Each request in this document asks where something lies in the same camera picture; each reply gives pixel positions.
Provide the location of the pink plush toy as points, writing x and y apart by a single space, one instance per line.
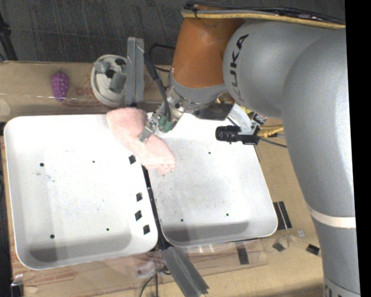
132 132

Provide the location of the black cylinder on white bracket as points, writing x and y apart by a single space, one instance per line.
231 133

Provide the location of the brown cardboard board red print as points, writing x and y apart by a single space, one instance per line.
290 263

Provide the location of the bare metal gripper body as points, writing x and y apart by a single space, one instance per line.
174 105

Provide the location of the purple grapes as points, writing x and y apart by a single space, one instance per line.
60 85

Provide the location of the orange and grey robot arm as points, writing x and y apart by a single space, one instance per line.
294 92

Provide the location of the white plastic tray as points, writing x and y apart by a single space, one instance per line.
79 193
212 187

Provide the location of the white bowl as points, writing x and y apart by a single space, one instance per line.
103 87

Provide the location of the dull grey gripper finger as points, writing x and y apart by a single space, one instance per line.
146 135

